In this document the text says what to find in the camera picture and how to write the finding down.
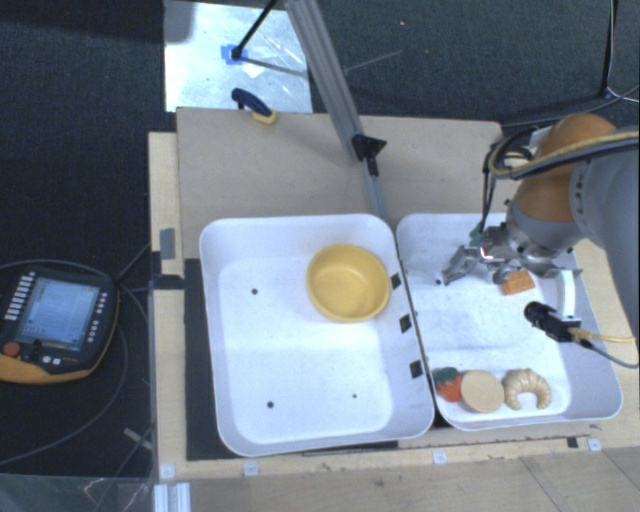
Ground red tomato with green top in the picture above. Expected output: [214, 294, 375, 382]
[432, 366, 464, 403]

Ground white plastic tray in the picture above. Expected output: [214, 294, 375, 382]
[394, 212, 624, 433]
[198, 213, 436, 458]

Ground beige croissant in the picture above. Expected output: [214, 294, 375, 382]
[501, 367, 553, 412]

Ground beige round biscuit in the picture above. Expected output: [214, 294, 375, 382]
[459, 369, 506, 415]

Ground black cylinder on white bracket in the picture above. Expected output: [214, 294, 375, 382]
[523, 268, 584, 344]

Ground yellow bowl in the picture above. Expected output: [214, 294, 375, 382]
[305, 243, 392, 324]

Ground brown cardboard board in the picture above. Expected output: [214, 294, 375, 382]
[174, 106, 609, 450]

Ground orange rectangular biscuit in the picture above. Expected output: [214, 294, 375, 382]
[501, 271, 537, 297]

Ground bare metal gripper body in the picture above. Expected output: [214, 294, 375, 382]
[468, 223, 584, 280]

